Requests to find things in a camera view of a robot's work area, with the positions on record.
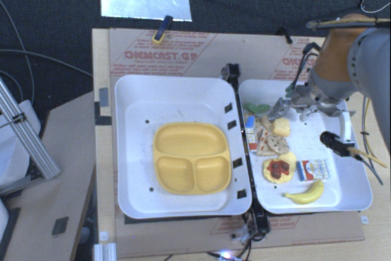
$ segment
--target yellow banana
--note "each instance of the yellow banana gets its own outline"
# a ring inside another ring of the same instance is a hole
[[[285,197],[292,199],[293,202],[299,205],[310,204],[316,201],[322,196],[324,190],[324,184],[322,180],[317,180],[311,187],[304,193],[300,194],[288,194],[285,193]]]

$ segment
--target wooden stick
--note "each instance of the wooden stick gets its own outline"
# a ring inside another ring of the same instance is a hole
[[[365,152],[363,152],[363,151],[361,151],[361,150],[359,150],[359,149],[357,149],[357,148],[349,147],[349,148],[348,148],[348,151],[351,152],[351,153],[354,153],[354,154],[356,154],[356,155],[365,156],[365,157],[367,157],[367,158],[373,160],[374,162],[379,163],[382,167],[387,168],[387,165],[386,165],[385,163],[383,163],[383,162],[380,161],[379,159],[375,158],[374,156],[371,156],[371,155],[369,155],[369,154],[367,154],[367,153],[365,153]]]

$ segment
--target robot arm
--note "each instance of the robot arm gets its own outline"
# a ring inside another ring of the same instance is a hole
[[[366,18],[348,15],[347,18]],[[270,119],[289,107],[306,119],[322,111],[340,116],[338,104],[354,92],[371,98],[382,137],[390,152],[390,29],[334,28],[327,36],[315,66],[304,85],[294,88],[289,99],[280,99]]]

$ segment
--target small box with label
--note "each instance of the small box with label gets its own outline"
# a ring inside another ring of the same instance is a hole
[[[250,151],[257,151],[258,130],[255,124],[255,116],[249,116],[245,125],[245,129]]]
[[[326,160],[298,161],[300,180],[324,180],[330,177]]]

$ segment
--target yellow plate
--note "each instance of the yellow plate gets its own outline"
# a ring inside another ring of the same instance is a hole
[[[153,138],[153,162],[160,185],[175,194],[218,193],[231,181],[225,134],[207,123],[169,123]]]

